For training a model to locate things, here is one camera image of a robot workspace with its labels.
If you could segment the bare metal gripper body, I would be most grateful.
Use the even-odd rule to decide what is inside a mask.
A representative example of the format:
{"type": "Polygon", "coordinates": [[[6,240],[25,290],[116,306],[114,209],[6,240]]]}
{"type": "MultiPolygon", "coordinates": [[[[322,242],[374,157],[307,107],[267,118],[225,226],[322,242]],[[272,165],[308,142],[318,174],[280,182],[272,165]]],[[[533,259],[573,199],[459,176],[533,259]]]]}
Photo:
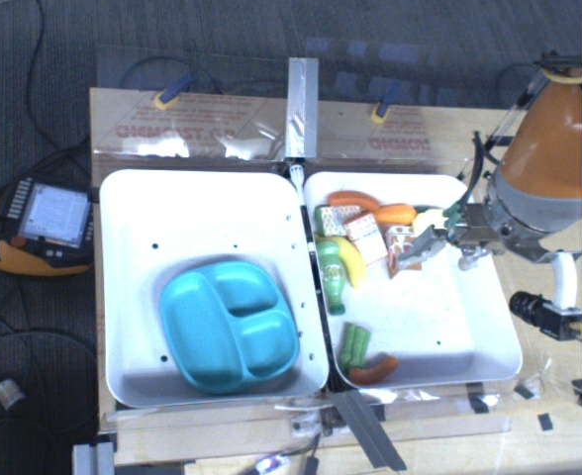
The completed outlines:
{"type": "Polygon", "coordinates": [[[545,232],[523,224],[501,205],[467,204],[448,230],[448,241],[461,251],[459,264],[477,264],[487,255],[512,253],[534,263],[550,263],[557,252],[540,244],[545,232]]]}

